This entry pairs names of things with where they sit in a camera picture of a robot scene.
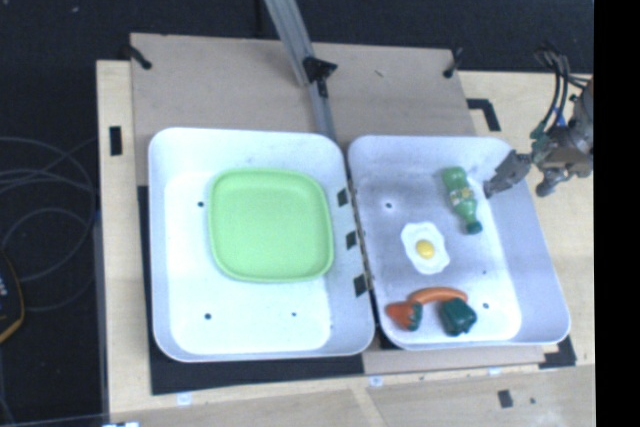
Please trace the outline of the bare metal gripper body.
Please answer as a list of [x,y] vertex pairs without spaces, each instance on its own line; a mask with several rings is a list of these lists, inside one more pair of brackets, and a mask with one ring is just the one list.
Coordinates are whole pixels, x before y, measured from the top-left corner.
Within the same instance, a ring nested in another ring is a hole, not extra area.
[[572,101],[571,116],[548,132],[542,150],[541,171],[560,177],[586,177],[593,169],[594,86],[588,82]]

